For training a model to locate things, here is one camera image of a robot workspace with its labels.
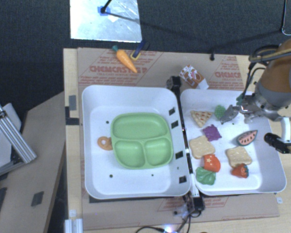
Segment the purple toy food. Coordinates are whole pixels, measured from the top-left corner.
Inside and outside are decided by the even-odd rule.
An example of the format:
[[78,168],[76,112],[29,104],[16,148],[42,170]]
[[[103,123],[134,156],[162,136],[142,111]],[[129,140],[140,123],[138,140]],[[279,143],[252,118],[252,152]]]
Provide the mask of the purple toy food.
[[222,138],[218,129],[213,124],[211,124],[211,126],[204,128],[203,132],[205,133],[205,136],[210,142]]

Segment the triangular waffle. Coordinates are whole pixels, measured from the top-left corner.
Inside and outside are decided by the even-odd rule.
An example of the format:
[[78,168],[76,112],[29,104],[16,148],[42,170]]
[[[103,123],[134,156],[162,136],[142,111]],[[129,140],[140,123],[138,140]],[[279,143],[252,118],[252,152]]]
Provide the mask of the triangular waffle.
[[201,128],[207,122],[207,120],[211,117],[212,112],[209,111],[191,111],[191,115],[197,125]]

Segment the orange carrot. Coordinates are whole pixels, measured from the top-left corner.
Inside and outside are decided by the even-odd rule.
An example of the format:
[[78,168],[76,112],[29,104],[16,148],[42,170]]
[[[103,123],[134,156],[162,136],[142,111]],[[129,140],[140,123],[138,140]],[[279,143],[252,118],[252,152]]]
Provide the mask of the orange carrot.
[[137,69],[133,62],[130,60],[128,55],[125,53],[124,50],[119,50],[117,46],[113,46],[112,49],[116,51],[117,59],[128,69],[132,70],[134,73],[137,73]]

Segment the green plate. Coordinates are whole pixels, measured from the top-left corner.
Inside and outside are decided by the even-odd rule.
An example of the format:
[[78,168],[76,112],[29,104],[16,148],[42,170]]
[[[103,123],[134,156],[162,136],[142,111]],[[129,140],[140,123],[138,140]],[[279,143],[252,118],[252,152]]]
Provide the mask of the green plate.
[[155,113],[128,113],[111,124],[112,147],[117,161],[130,169],[168,164],[173,144],[167,122]]

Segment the white tray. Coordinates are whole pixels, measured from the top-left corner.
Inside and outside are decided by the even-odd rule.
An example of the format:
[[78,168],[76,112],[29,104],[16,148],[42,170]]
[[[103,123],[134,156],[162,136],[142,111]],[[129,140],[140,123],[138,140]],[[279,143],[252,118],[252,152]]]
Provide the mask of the white tray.
[[[266,133],[271,132],[267,118],[255,118],[252,123],[245,124],[243,121],[244,116],[238,114],[232,121],[221,125],[215,115],[212,115],[203,128],[199,128],[192,119],[191,110],[214,112],[217,105],[228,108],[230,104],[236,103],[236,97],[239,94],[239,91],[198,89],[188,89],[181,94],[188,141],[204,135],[202,129],[211,124],[218,128],[222,136],[222,138],[216,141],[211,141],[216,149],[215,155],[221,162],[221,169],[216,173],[214,185],[204,185],[195,179],[197,188],[206,195],[280,192],[286,186],[286,177],[279,154],[263,139]],[[250,130],[258,130],[258,134],[254,142],[245,146],[245,149],[252,158],[252,163],[248,165],[249,177],[246,179],[238,178],[230,174],[232,167],[228,163],[225,151],[236,147],[235,138],[241,133]],[[192,166],[195,172],[199,166],[203,166],[203,161],[192,157]]]
[[[89,195],[96,199],[119,199],[182,196],[189,191],[191,181],[178,104],[170,90],[92,85],[83,91],[82,107],[85,187]],[[174,148],[169,164],[151,169],[127,169],[117,162],[113,151],[98,146],[99,137],[110,137],[110,125],[116,116],[136,112],[157,113],[167,121]],[[178,126],[172,128],[174,122],[178,122]]]

